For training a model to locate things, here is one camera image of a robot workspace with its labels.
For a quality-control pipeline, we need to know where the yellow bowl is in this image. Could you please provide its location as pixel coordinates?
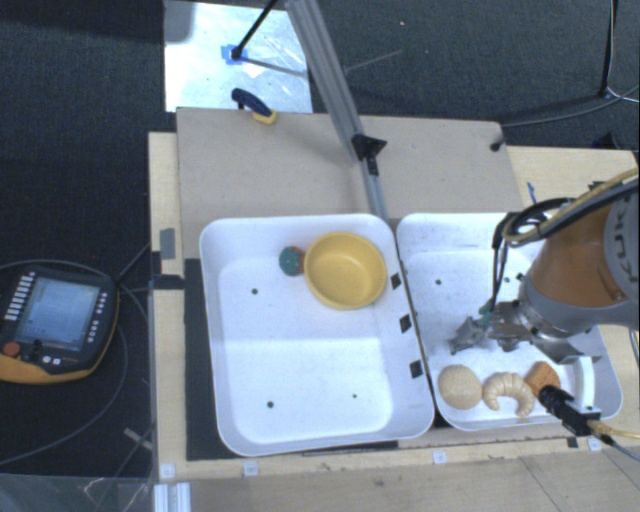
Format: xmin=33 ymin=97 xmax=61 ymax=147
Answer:
xmin=302 ymin=230 xmax=389 ymax=312

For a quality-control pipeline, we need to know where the beige croissant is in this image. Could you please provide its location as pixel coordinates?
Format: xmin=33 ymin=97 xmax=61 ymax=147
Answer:
xmin=481 ymin=371 xmax=537 ymax=418

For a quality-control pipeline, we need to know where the black cylinder on white bracket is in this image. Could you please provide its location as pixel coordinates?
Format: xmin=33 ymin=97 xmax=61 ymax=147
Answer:
xmin=536 ymin=353 xmax=604 ymax=438

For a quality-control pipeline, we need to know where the brown bread piece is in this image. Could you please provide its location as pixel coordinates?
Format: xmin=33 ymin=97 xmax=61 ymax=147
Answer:
xmin=524 ymin=360 xmax=562 ymax=396

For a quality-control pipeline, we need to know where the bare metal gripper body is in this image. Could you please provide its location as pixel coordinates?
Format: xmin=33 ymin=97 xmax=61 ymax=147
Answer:
xmin=487 ymin=299 xmax=602 ymax=365

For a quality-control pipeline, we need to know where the beige round bread roll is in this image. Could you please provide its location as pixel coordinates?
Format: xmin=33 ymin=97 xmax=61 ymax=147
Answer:
xmin=437 ymin=363 xmax=484 ymax=409

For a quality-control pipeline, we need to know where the thin black rod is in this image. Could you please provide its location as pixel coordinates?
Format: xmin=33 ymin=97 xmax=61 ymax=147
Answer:
xmin=395 ymin=234 xmax=437 ymax=419

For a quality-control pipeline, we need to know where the white plastic tray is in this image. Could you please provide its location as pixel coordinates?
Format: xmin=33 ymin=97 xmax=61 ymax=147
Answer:
xmin=198 ymin=213 xmax=437 ymax=458
xmin=395 ymin=211 xmax=625 ymax=433

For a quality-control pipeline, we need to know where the green and red round toy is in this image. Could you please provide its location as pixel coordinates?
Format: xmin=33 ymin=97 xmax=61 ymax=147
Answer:
xmin=278 ymin=245 xmax=307 ymax=277

